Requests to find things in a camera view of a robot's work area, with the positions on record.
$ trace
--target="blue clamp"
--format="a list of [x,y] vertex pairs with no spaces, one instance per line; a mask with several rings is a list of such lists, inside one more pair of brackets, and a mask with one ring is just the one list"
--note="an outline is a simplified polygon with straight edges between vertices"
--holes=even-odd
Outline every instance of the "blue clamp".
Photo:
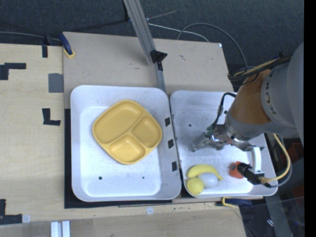
[[60,39],[61,44],[64,47],[64,53],[67,55],[68,58],[73,58],[75,56],[75,52],[71,49],[70,44],[68,40],[66,39],[65,35],[60,33],[58,35],[58,38]]

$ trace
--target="white cable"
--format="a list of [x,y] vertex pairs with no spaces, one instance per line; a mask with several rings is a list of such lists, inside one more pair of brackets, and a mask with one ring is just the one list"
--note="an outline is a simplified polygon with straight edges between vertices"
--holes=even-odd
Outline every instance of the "white cable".
[[172,30],[172,31],[176,31],[176,32],[183,32],[183,33],[187,33],[187,34],[193,34],[193,35],[196,35],[196,36],[199,36],[201,38],[203,38],[206,42],[209,42],[208,39],[200,34],[197,34],[197,33],[193,33],[193,32],[187,32],[187,31],[181,31],[181,30],[178,30],[178,29],[173,29],[173,28],[169,28],[169,27],[166,27],[166,26],[160,26],[160,25],[155,25],[155,24],[151,24],[151,23],[148,23],[148,25],[150,26],[156,26],[156,27],[160,27],[160,28],[164,28],[164,29],[167,29],[167,30]]

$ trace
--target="lemon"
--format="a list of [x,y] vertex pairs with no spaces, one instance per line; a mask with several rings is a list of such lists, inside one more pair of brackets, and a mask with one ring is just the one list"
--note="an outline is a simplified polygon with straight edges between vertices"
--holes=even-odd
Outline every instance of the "lemon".
[[204,183],[198,177],[187,180],[187,189],[192,195],[198,195],[204,190]]

